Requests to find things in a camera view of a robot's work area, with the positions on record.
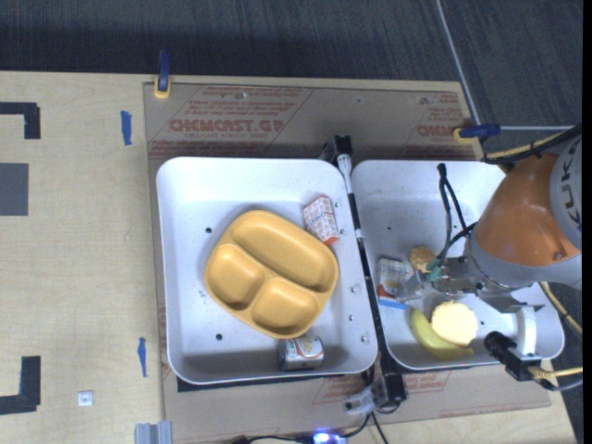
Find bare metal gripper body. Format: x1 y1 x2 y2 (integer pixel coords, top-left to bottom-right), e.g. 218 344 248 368
423 255 492 296

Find white packet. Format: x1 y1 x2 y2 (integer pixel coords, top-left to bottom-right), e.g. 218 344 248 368
376 256 415 301

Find tan biscuit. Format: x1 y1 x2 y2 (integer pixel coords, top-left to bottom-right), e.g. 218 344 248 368
409 245 438 275

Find pale yellow round biscuit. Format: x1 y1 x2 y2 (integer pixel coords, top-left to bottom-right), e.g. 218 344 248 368
430 300 479 348

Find yellow banana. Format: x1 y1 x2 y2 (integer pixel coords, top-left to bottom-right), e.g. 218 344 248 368
410 307 475 360

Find thin black and white rod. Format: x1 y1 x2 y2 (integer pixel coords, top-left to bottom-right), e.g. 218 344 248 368
337 153 395 378

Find white plastic tray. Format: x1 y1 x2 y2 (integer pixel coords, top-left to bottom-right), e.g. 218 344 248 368
155 155 379 386
351 158 566 372

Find orange and white carton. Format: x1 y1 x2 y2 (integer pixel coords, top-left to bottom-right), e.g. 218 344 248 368
302 194 340 247

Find silver and orange can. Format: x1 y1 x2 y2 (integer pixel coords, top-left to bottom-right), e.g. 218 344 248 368
276 335 326 372

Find orange divided plate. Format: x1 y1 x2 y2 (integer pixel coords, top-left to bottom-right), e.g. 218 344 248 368
203 209 340 340

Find brown cardboard board red print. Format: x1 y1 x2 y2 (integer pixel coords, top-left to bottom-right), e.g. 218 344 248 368
142 80 552 427

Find black cylinder on white bracket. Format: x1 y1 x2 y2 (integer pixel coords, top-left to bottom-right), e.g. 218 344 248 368
483 303 545 382

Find black block with thin wires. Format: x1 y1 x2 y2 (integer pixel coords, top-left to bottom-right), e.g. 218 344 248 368
320 134 354 162
369 366 409 407

